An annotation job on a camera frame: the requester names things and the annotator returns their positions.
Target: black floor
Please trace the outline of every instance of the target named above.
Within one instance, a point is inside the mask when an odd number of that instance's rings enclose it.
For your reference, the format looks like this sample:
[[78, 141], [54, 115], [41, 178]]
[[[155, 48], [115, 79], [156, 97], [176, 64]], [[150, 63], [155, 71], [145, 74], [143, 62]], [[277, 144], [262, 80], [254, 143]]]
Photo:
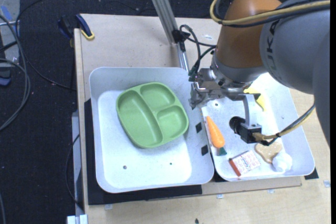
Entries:
[[[176, 17], [209, 18], [211, 2], [171, 0], [171, 5]], [[0, 132], [0, 193], [7, 223], [65, 223], [75, 214], [65, 164], [77, 104], [71, 90], [76, 86], [71, 83], [74, 53], [57, 29], [57, 20], [66, 15], [75, 26], [78, 13], [156, 16], [156, 12], [151, 0], [20, 0], [20, 6], [20, 39], [27, 59], [53, 83], [28, 66], [32, 82], [28, 103]], [[24, 90], [22, 72], [13, 69], [12, 76], [11, 84], [0, 88], [0, 125], [19, 106]]]

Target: wooden table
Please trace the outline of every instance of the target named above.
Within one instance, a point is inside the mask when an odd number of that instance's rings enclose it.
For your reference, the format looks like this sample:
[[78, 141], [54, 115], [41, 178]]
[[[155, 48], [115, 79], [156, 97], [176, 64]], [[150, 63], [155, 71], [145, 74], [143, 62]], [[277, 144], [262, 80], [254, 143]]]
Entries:
[[[78, 113], [83, 173], [84, 212], [90, 224], [103, 223], [331, 223], [330, 149], [316, 114], [303, 125], [319, 178], [285, 177], [242, 182], [209, 182], [199, 196], [151, 201], [89, 205], [87, 191], [84, 102], [90, 99], [89, 75], [97, 67], [176, 67], [176, 48], [169, 45], [158, 17], [83, 14], [94, 40], [75, 29]], [[216, 44], [220, 26], [210, 19], [177, 18], [188, 24], [200, 42]], [[186, 42], [190, 66], [197, 58], [195, 45]], [[202, 60], [208, 67], [211, 55]], [[313, 96], [291, 94], [299, 115]]]

